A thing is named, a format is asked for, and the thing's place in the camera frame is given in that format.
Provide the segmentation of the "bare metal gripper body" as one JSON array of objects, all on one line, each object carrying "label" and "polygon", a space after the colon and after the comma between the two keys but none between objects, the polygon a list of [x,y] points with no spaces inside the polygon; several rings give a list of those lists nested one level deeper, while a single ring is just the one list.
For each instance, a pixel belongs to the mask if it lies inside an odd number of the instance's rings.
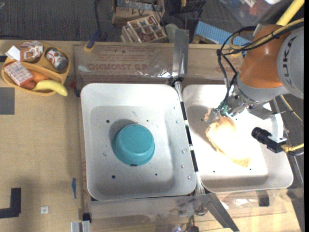
[{"label": "bare metal gripper body", "polygon": [[238,87],[232,87],[217,109],[220,111],[220,115],[227,116],[226,111],[228,109],[238,109],[242,113],[245,109],[251,109],[255,106],[256,102],[246,97]]}]

